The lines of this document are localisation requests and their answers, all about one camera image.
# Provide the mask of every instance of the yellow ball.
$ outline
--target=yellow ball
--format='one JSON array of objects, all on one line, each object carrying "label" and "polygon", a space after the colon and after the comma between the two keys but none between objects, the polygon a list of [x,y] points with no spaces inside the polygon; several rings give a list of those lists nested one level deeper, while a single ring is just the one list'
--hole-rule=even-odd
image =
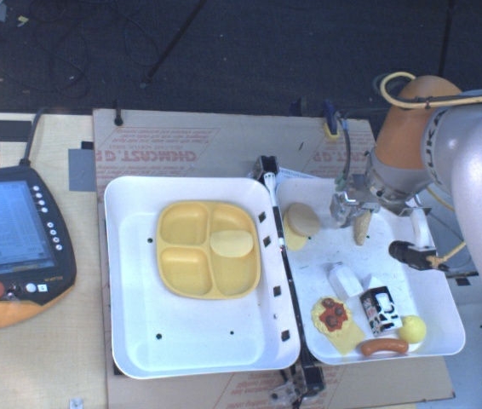
[{"label": "yellow ball", "polygon": [[427,335],[427,325],[417,315],[406,315],[402,317],[402,327],[398,333],[409,344],[420,343]]}]

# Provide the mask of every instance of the dark background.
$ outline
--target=dark background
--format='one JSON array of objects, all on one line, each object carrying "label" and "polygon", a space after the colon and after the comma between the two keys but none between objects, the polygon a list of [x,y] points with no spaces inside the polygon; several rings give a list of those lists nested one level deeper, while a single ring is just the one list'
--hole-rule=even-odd
[{"label": "dark background", "polygon": [[184,32],[200,1],[4,0],[0,112],[284,116],[303,99],[317,117],[330,100],[376,133],[384,73],[482,89],[482,0],[206,0]]}]

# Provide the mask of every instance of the cardboard sheet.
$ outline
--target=cardboard sheet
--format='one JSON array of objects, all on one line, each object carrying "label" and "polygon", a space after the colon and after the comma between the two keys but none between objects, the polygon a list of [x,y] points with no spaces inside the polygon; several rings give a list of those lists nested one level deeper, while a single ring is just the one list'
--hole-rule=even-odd
[{"label": "cardboard sheet", "polygon": [[[94,110],[95,168],[100,226],[106,380],[111,409],[191,407],[272,409],[279,372],[236,372],[136,380],[118,374],[112,360],[110,292],[103,193],[118,176],[247,176],[259,156],[276,156],[282,168],[336,177],[346,159],[342,137],[329,139],[322,118],[253,117],[188,112]],[[351,171],[365,167],[374,144],[370,126],[349,120]],[[441,357],[324,366],[326,389],[302,405],[348,409],[398,405],[454,396]]]}]

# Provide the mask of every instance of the toy sausage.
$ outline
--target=toy sausage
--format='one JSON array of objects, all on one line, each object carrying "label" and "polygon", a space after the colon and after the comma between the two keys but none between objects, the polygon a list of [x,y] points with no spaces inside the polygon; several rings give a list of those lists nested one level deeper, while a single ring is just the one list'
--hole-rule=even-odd
[{"label": "toy sausage", "polygon": [[410,345],[402,340],[394,337],[380,337],[364,341],[360,345],[360,351],[364,356],[370,356],[376,351],[395,351],[398,353],[405,353],[408,351]]}]

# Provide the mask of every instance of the screen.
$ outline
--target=screen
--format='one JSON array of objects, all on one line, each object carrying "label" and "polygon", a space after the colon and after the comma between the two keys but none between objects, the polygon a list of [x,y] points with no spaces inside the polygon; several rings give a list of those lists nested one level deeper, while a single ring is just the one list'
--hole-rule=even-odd
[{"label": "screen", "polygon": [[0,182],[0,274],[53,267],[54,262],[26,182]]}]

